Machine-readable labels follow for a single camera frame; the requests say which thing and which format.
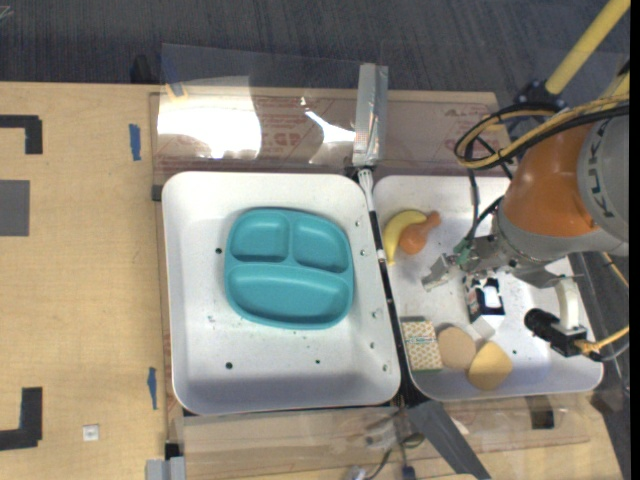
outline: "wooden table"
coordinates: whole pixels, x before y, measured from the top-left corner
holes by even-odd
[[[157,91],[0,83],[0,113],[38,115],[44,147],[41,155],[25,155],[24,131],[0,129],[0,179],[30,181],[29,236],[0,237],[0,430],[18,427],[22,388],[43,390],[42,440],[37,447],[0,451],[0,479],[142,479],[145,461],[164,455],[150,198],[149,95]],[[139,160],[130,125],[140,129]],[[482,453],[480,459],[495,478],[620,478],[602,418],[584,400],[580,404],[587,442]],[[93,424],[99,439],[83,440],[83,426]],[[442,459],[414,465],[420,478],[452,473]],[[261,478],[338,479],[344,471]],[[387,467],[379,478],[397,478],[397,471]]]

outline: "yellow toy banana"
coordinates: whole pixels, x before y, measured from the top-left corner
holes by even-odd
[[[398,249],[398,242],[402,231],[411,224],[420,224],[427,220],[427,216],[418,210],[405,210],[394,215],[382,232],[382,246],[387,255],[387,264],[395,263],[394,257]]]

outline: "white tray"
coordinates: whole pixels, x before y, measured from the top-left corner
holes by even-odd
[[[335,175],[181,173],[162,192],[173,386],[197,414],[376,405],[400,384],[364,194]],[[235,219],[281,207],[333,220],[347,234],[353,306],[337,325],[295,331],[247,321],[224,292]]]
[[[484,208],[505,192],[508,180],[479,178],[478,185]],[[431,232],[425,249],[415,256],[406,256],[399,251],[396,264],[389,267],[398,316],[424,316],[434,323],[436,329],[445,324],[457,325],[480,345],[482,339],[468,321],[462,275],[429,293],[420,283],[438,256],[451,254],[453,247],[469,230],[472,206],[468,179],[389,176],[376,184],[374,200],[382,229],[393,215],[406,209],[437,210],[442,217],[442,224]],[[489,232],[490,222],[490,218],[485,220],[478,236]],[[558,274],[572,273],[567,259],[555,262],[549,270]],[[525,313],[534,307],[558,315],[555,290],[536,289],[507,274],[497,277],[507,315],[492,341],[511,357],[511,375],[494,391],[481,391],[468,382],[464,372],[447,368],[439,373],[413,373],[415,384],[427,396],[442,401],[581,392],[596,387],[602,379],[601,364],[582,356],[562,357],[550,350],[548,343],[534,338],[524,325]],[[591,333],[582,301],[580,322]]]

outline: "blue bowl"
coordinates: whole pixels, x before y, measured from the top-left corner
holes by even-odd
[[[231,307],[253,322],[326,329],[353,301],[349,240],[333,222],[297,210],[257,208],[231,228],[224,286]]]

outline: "gray carpet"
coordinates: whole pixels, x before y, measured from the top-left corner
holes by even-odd
[[[548,76],[606,1],[0,0],[15,11],[0,22],[0,80],[127,83],[136,55],[159,75],[161,46],[174,43],[380,62],[390,67],[393,89],[492,90],[507,103],[533,77]],[[566,99],[597,96],[629,51],[627,14]],[[628,321],[628,301],[606,268],[588,263],[605,308],[598,327],[611,332]],[[628,262],[621,266],[628,275]],[[630,477],[629,398],[619,396],[620,377],[629,383],[628,356],[607,369],[600,405]]]

